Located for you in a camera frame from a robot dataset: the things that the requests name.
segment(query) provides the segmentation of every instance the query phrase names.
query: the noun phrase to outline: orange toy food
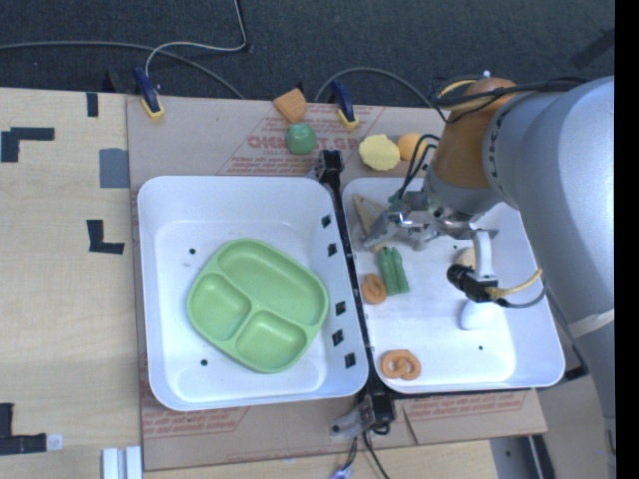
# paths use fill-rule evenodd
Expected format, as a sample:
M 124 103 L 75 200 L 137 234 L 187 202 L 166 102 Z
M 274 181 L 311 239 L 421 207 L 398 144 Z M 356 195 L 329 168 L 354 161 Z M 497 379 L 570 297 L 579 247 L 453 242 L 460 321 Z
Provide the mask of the orange toy food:
M 388 296 L 386 284 L 383 283 L 379 275 L 374 273 L 366 276 L 366 280 L 361 286 L 361 294 L 368 303 L 373 305 L 384 302 Z
M 399 140 L 397 141 L 397 146 L 399 147 L 399 154 L 403 160 L 410 160 L 412 158 L 412 152 L 417 147 L 417 142 L 421 138 L 421 133 L 419 132 L 409 132 L 404 133 Z M 427 141 L 422 141 L 419 146 L 419 152 L 415 157 L 417 160 L 421 157 L 423 152 L 426 150 Z
M 307 111 L 307 100 L 300 89 L 292 89 L 287 93 L 277 96 L 273 104 L 290 123 L 297 123 L 302 120 Z
M 381 371 L 391 379 L 416 379 L 421 374 L 421 362 L 407 349 L 395 349 L 383 356 Z

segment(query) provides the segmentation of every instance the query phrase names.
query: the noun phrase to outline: cardboard surface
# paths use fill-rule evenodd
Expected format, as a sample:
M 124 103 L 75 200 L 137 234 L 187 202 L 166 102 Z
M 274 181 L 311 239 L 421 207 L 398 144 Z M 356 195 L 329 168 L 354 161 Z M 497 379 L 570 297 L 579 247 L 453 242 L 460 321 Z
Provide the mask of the cardboard surface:
M 360 125 L 348 131 L 335 105 L 310 104 L 303 122 L 313 127 L 318 144 L 311 153 L 295 156 L 286 148 L 288 123 L 272 102 L 168 97 L 162 102 L 165 116 L 151 120 L 139 98 L 127 99 L 145 470 L 346 452 L 350 442 L 330 439 L 330 421 L 348 413 L 354 398 L 189 413 L 168 410 L 155 400 L 146 374 L 137 193 L 144 181 L 161 175 L 303 176 L 320 149 L 342 151 L 343 186 L 361 176 L 402 177 L 407 162 L 375 173 L 361 161 L 359 142 L 371 134 L 440 134 L 442 120 L 432 110 L 355 107 Z M 396 408 L 390 434 L 375 437 L 379 448 L 546 429 L 534 390 L 399 400 Z

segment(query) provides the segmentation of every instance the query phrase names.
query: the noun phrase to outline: black tape marking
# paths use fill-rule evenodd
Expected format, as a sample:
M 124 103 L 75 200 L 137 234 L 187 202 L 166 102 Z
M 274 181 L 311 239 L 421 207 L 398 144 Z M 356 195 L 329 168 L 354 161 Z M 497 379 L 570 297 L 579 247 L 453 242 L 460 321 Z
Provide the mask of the black tape marking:
M 0 403 L 0 456 L 10 454 L 31 454 L 47 450 L 47 435 L 13 435 L 11 419 L 13 404 Z
M 0 438 L 11 436 L 13 403 L 0 404 Z
M 98 95 L 95 92 L 87 93 L 87 117 L 98 117 Z
M 0 137 L 0 162 L 15 163 L 18 161 L 21 140 L 48 140 L 55 138 L 55 128 L 11 128 L 2 132 Z
M 55 128 L 11 128 L 11 136 L 18 140 L 53 140 Z
M 104 243 L 104 221 L 87 220 L 87 230 L 89 231 L 89 251 L 95 253 L 112 253 L 122 255 L 124 252 L 123 243 Z
M 11 135 L 11 132 L 2 132 L 0 137 L 0 162 L 15 163 L 18 161 L 20 141 Z
M 101 149 L 98 152 L 100 165 L 100 188 L 129 187 L 129 152 L 123 149 Z

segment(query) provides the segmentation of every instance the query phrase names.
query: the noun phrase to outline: green plate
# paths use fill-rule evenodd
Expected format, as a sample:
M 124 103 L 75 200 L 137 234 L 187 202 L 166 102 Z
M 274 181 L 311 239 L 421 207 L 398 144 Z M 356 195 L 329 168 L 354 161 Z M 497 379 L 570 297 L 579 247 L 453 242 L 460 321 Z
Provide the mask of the green plate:
M 258 372 L 280 372 L 307 350 L 328 314 L 308 269 L 257 239 L 235 239 L 207 262 L 187 298 L 193 328 Z

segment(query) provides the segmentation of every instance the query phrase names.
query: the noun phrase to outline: blue clamp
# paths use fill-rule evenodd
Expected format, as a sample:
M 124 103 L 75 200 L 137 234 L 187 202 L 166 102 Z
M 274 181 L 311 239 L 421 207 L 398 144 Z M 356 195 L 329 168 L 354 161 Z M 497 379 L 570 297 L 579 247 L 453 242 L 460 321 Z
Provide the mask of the blue clamp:
M 330 88 L 339 101 L 340 109 L 337 111 L 339 118 L 349 130 L 352 130 L 359 124 L 359 117 L 355 113 L 348 89 L 340 80 L 330 82 Z
M 133 76 L 136 79 L 140 93 L 142 94 L 142 106 L 152 119 L 157 119 L 164 115 L 164 107 L 158 100 L 158 94 L 156 93 L 151 80 L 145 74 L 144 69 L 135 68 L 133 70 Z

